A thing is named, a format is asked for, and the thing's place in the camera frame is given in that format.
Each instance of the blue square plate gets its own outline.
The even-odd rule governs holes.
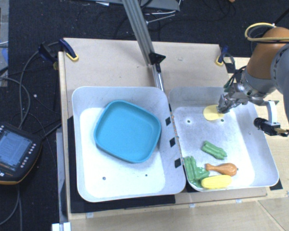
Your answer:
[[[153,153],[161,133],[159,119],[127,101],[110,102],[101,114],[94,140],[98,148],[130,163],[142,163]]]

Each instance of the metal pole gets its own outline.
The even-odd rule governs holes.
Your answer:
[[[122,2],[145,59],[145,63],[152,66],[155,85],[164,91],[164,82],[161,72],[157,71],[156,65],[152,64],[149,58],[149,54],[155,53],[155,51],[138,0],[122,0]]]

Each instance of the orange toy drumstick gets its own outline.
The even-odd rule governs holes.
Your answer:
[[[234,176],[236,174],[236,171],[237,171],[237,167],[232,163],[220,164],[218,166],[206,164],[205,168],[207,171],[214,170],[214,171],[217,171],[223,175],[229,175],[229,176]]]

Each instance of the green toy vegetable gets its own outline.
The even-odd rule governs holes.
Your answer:
[[[196,160],[193,156],[184,158],[184,167],[187,179],[197,187],[201,187],[201,180],[208,177],[210,172],[203,167],[197,167]]]
[[[208,141],[204,142],[201,150],[220,160],[224,160],[224,158],[227,156],[227,153],[222,148],[217,147]]]

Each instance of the black carpet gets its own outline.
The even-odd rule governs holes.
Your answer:
[[[250,57],[251,45],[244,38],[248,26],[275,22],[289,8],[289,0],[183,0],[174,17],[149,24],[153,41],[228,45],[233,56]],[[144,12],[153,10],[144,8]],[[146,15],[154,20],[162,15]],[[9,74],[19,80],[28,59],[42,42],[63,37],[135,40],[122,5],[109,7],[80,0],[10,0]],[[289,13],[277,24],[289,29]],[[60,48],[52,46],[54,51]],[[31,109],[23,129],[44,135],[60,120],[58,73],[52,64],[35,57],[24,75],[31,93]],[[23,93],[23,106],[27,97]],[[18,125],[18,86],[0,88],[0,121]],[[50,230],[58,222],[55,133],[43,142],[32,172],[20,184],[23,230]],[[0,221],[13,210],[16,189],[0,186]],[[19,230],[19,211],[0,230]]]

